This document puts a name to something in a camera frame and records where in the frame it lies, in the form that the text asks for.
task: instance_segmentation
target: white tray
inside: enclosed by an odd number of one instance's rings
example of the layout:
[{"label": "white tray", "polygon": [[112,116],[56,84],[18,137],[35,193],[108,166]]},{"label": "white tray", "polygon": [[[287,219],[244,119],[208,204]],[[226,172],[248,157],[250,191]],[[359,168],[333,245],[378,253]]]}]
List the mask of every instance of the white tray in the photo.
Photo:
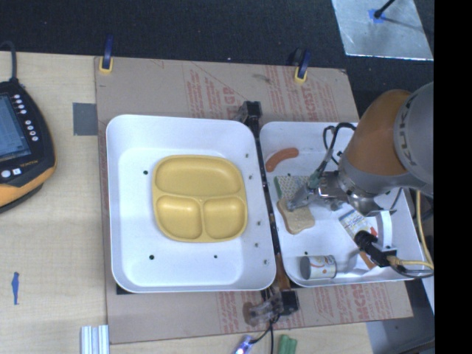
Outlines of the white tray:
[{"label": "white tray", "polygon": [[[267,288],[276,266],[266,200],[252,132],[229,120],[121,115],[106,129],[111,268],[134,293],[249,291]],[[151,179],[170,155],[219,156],[240,170],[248,223],[240,237],[185,243],[160,231]]]},{"label": "white tray", "polygon": [[[310,205],[310,211],[315,218],[315,225],[305,229],[297,235],[293,235],[285,228],[284,220],[277,208],[279,199],[274,178],[276,176],[309,176],[319,166],[325,157],[326,150],[322,140],[322,132],[328,125],[336,126],[337,122],[270,122],[263,126],[260,132],[260,144],[263,149],[264,163],[276,152],[284,148],[295,147],[299,155],[293,159],[280,162],[273,172],[266,173],[269,185],[271,202],[274,209],[275,220],[278,228],[278,237],[282,252],[282,260],[287,275],[296,284],[303,287],[315,287],[320,285],[354,284],[365,282],[383,282],[406,280],[390,267],[367,271],[363,260],[358,256],[358,249],[352,238],[347,234],[339,222],[339,218],[352,210],[347,204],[335,212],[325,206]],[[342,128],[336,139],[334,154],[338,150],[343,151],[353,131]],[[331,135],[327,135],[329,145]],[[335,170],[336,164],[330,162],[326,170]],[[398,189],[389,195],[382,195],[376,201],[388,209],[397,196]],[[402,259],[425,260],[417,234],[411,218],[411,212],[403,192],[395,205],[397,212],[391,217],[383,214],[380,218],[368,218],[369,223],[385,234],[385,238],[398,250],[397,256]],[[382,232],[383,226],[388,227],[391,223],[392,229]],[[305,255],[328,255],[335,257],[337,263],[337,274],[334,278],[319,280],[304,280],[299,270],[299,260]]]}]

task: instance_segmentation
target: cardboard sheet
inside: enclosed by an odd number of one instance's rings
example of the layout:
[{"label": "cardboard sheet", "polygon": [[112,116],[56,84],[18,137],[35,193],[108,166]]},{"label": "cardboard sheet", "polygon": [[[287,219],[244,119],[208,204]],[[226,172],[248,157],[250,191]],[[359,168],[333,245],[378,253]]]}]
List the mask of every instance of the cardboard sheet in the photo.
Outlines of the cardboard sheet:
[{"label": "cardboard sheet", "polygon": [[[110,341],[121,344],[265,330],[244,321],[243,307],[260,292],[128,294],[111,273],[105,129],[120,114],[233,119],[246,100],[260,101],[270,121],[356,122],[343,70],[309,68],[296,84],[292,66],[114,58],[100,73],[95,59],[105,284]],[[368,322],[412,316],[404,282],[297,288],[300,309],[275,329]]]}]

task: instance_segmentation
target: metal can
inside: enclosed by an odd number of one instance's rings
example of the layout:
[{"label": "metal can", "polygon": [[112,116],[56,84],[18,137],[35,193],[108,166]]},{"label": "metal can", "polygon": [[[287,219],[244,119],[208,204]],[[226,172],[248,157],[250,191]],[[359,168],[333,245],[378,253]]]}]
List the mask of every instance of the metal can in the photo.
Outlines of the metal can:
[{"label": "metal can", "polygon": [[300,259],[300,273],[304,280],[334,278],[336,271],[336,261],[331,254],[304,256]]}]

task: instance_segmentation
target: black fabric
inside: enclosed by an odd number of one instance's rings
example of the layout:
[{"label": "black fabric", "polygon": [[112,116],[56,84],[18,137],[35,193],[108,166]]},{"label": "black fabric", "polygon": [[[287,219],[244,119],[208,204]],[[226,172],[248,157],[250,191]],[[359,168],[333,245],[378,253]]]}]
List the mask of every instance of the black fabric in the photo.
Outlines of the black fabric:
[{"label": "black fabric", "polygon": [[[434,0],[414,2],[434,54]],[[346,69],[360,115],[434,79],[432,61],[346,56],[331,0],[0,0],[0,41],[19,52],[102,55],[107,34],[130,58],[285,65],[306,48],[310,66]]]}]

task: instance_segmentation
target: wooden table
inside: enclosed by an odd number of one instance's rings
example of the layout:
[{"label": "wooden table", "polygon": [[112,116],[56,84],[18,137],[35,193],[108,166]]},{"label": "wooden table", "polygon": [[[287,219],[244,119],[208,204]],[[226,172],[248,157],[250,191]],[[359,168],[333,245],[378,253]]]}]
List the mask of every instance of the wooden table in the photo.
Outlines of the wooden table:
[{"label": "wooden table", "polygon": [[[40,192],[0,215],[0,353],[79,353],[82,326],[106,325],[96,136],[76,136],[73,104],[95,103],[94,57],[18,53],[18,79],[40,106],[58,167]],[[0,53],[0,80],[11,57]],[[11,282],[19,275],[18,304]],[[371,353],[364,323],[274,332],[297,353]],[[240,334],[111,345],[110,353],[231,353]],[[267,335],[251,354],[270,353]]]}]

